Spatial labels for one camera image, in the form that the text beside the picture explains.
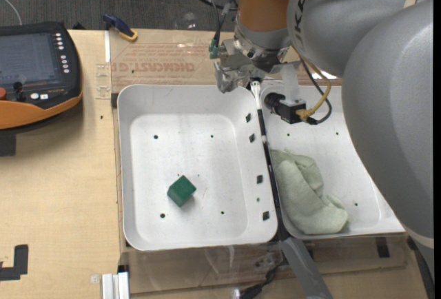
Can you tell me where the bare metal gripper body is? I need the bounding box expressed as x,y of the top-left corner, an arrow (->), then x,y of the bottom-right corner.
214,34 -> 300,76

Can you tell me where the thin black and white rod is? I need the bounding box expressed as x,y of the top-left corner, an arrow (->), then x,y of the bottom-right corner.
250,80 -> 289,240

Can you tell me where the brown cardboard board red print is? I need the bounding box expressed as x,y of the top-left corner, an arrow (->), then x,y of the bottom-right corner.
109,28 -> 411,295

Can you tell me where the white plastic tray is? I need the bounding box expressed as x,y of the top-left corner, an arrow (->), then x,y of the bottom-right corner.
116,83 -> 279,252
259,78 -> 407,241

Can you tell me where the green cube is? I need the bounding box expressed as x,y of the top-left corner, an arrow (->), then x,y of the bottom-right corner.
166,174 -> 198,208

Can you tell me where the pale green cloth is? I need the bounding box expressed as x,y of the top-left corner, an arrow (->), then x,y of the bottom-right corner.
269,148 -> 350,236

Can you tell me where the black cylinder on white bracket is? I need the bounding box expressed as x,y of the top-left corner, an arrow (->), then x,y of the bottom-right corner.
264,62 -> 308,125

